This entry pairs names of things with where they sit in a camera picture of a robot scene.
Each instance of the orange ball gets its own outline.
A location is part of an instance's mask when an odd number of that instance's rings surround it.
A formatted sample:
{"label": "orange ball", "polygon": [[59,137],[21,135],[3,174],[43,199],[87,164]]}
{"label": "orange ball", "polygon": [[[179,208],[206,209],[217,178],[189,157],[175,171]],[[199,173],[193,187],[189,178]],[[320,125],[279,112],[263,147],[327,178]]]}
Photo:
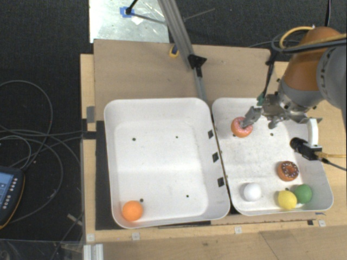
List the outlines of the orange ball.
{"label": "orange ball", "polygon": [[249,134],[251,134],[253,130],[252,125],[248,125],[246,128],[241,127],[240,122],[244,119],[245,119],[244,117],[240,116],[234,119],[232,122],[232,132],[234,133],[235,136],[239,138],[247,137]]}
{"label": "orange ball", "polygon": [[127,221],[133,222],[135,220],[138,220],[142,216],[143,207],[140,202],[130,200],[126,204],[124,204],[121,213]]}

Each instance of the black connector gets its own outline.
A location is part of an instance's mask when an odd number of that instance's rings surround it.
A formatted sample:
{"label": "black connector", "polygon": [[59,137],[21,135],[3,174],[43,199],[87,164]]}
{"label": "black connector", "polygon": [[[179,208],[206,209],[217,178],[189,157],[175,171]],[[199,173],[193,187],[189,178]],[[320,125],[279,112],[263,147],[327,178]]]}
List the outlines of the black connector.
{"label": "black connector", "polygon": [[318,156],[315,154],[315,152],[322,151],[322,148],[312,148],[307,144],[307,141],[299,138],[293,138],[290,142],[291,148],[294,149],[296,152],[300,153],[305,159],[309,161],[318,160]]}

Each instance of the white ball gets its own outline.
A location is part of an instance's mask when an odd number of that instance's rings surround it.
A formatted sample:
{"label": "white ball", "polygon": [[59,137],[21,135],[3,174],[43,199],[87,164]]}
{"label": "white ball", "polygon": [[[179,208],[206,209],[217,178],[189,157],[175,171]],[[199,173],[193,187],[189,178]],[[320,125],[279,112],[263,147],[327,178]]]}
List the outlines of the white ball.
{"label": "white ball", "polygon": [[261,187],[258,183],[249,183],[245,187],[243,194],[249,202],[254,202],[261,197]]}

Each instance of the blue tape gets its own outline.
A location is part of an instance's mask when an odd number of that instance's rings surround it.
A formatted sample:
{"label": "blue tape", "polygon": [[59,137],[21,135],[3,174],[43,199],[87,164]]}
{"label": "blue tape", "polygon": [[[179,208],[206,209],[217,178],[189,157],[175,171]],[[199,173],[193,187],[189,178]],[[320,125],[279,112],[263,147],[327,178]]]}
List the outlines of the blue tape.
{"label": "blue tape", "polygon": [[128,8],[127,6],[122,6],[121,8],[119,8],[119,12],[122,15],[122,17],[124,17],[124,18],[131,18],[131,15],[134,15],[135,11],[134,11],[134,9],[131,9],[131,13],[129,15],[127,15],[125,13],[127,8]]}

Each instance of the black clamp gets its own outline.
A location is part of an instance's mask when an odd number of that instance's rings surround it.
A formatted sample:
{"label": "black clamp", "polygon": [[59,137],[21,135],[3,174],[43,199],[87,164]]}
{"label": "black clamp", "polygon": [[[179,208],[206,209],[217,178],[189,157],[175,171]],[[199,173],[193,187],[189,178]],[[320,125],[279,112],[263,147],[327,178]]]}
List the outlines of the black clamp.
{"label": "black clamp", "polygon": [[188,56],[188,61],[189,61],[191,68],[196,69],[197,76],[202,78],[201,67],[205,63],[205,61],[207,61],[207,59],[200,57],[200,56],[196,56],[194,54],[190,54]]}

